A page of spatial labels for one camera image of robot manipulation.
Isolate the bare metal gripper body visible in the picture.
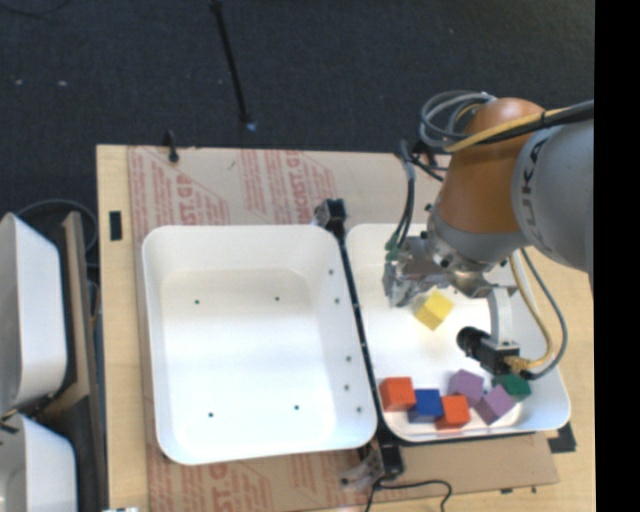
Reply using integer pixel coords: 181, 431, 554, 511
388, 236, 502, 297

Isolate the yellow cube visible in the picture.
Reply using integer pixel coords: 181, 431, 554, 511
414, 290, 456, 331

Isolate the thin black rod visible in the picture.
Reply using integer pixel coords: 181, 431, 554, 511
327, 219, 387, 447

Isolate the white plastic tray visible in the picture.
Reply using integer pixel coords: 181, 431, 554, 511
344, 222, 572, 444
141, 223, 379, 466

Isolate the orange cube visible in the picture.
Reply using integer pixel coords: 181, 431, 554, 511
378, 376, 418, 413
434, 394, 472, 431

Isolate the purple cube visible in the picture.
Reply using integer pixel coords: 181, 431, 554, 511
473, 383, 517, 427
446, 368, 486, 407

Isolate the blue cube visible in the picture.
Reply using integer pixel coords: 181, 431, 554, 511
406, 388, 446, 424

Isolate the green cube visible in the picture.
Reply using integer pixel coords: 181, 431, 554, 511
491, 373, 532, 402

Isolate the brown cardboard board red print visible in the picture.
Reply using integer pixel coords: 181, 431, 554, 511
127, 145, 560, 512

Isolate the black cylinder on white bracket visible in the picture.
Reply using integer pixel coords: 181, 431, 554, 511
455, 285, 524, 376

